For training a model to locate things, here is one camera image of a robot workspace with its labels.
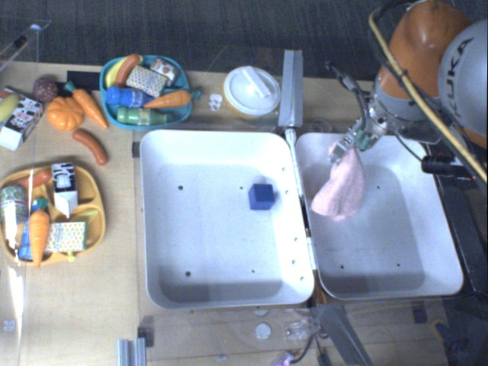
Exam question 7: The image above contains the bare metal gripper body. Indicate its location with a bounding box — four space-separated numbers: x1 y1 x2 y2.
354 103 390 145

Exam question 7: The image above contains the pink cloth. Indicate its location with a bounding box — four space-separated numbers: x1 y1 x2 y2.
310 143 366 223

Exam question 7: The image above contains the blue cube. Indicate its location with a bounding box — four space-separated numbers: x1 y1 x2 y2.
248 183 276 211

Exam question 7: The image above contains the white plastic tray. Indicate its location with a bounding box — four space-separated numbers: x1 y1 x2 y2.
295 132 465 301
139 129 316 311

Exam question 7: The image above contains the white lidded bowl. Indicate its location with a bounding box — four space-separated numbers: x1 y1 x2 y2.
222 65 282 120

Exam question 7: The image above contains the blue divided plate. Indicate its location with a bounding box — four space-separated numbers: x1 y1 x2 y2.
99 54 194 130

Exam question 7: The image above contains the orange carrot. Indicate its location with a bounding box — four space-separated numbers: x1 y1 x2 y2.
143 88 202 111
28 197 52 270
63 81 110 130

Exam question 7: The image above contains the clear plastic bottle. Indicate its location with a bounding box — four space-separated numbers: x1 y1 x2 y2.
283 316 322 339

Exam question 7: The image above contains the small orange print can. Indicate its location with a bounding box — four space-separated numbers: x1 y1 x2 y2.
149 58 181 88

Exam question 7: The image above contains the green bottle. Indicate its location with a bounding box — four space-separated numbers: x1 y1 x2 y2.
116 106 174 127

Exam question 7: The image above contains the patterned white carton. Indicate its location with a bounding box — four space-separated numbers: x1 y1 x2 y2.
125 65 168 99
45 220 88 253

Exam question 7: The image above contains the pale wooden board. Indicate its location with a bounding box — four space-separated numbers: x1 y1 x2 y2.
131 66 477 366

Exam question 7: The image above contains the brown sausage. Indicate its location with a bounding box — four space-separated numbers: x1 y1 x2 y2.
14 168 53 191
72 128 109 167
114 53 142 88

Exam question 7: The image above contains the yellow divided plate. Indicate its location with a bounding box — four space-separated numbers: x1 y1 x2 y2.
0 164 107 268

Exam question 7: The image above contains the white milk carton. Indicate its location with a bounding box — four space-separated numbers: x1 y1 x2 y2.
50 162 79 220

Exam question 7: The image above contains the orange pumpkin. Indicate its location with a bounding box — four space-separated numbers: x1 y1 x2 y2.
46 96 86 132

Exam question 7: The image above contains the brown round biscuit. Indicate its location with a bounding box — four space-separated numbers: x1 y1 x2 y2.
31 76 59 104

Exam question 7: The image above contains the cow print carton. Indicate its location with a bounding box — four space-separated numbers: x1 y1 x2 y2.
0 87 44 152

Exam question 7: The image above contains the green patterned can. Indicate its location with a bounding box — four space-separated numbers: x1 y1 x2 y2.
0 185 30 227

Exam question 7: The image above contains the yellow green banana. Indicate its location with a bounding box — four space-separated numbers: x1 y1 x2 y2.
0 92 21 125

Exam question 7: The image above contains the black cylinder on white bracket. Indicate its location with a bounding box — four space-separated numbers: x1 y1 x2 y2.
420 154 474 181

